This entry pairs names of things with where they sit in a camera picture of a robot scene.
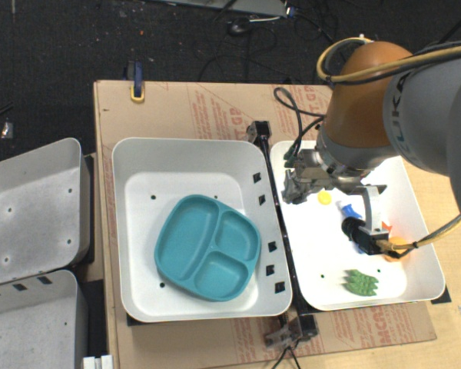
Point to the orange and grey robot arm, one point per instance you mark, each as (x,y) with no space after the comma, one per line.
(369,102)

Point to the brown cardboard board red print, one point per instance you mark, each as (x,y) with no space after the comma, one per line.
(184,106)

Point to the orange ball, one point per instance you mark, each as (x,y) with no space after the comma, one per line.
(400,250)

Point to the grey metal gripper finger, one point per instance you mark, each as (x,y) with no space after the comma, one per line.
(302,197)
(289,187)

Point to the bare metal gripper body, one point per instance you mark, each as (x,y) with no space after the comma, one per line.
(315,169)

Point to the blue divided plate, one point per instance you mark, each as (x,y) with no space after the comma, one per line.
(194,237)

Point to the thin black rod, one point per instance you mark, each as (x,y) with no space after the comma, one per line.
(279,210)

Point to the small orange red wedge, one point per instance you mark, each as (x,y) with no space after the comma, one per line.
(386,226)

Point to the yellow round disc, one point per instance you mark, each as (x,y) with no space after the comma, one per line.
(324,198)

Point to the white plastic tray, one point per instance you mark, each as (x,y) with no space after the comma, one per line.
(146,221)
(319,252)

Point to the green pea pods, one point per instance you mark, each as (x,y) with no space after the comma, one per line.
(361,283)

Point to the black cylinder on white bracket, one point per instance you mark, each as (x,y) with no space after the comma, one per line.
(370,240)

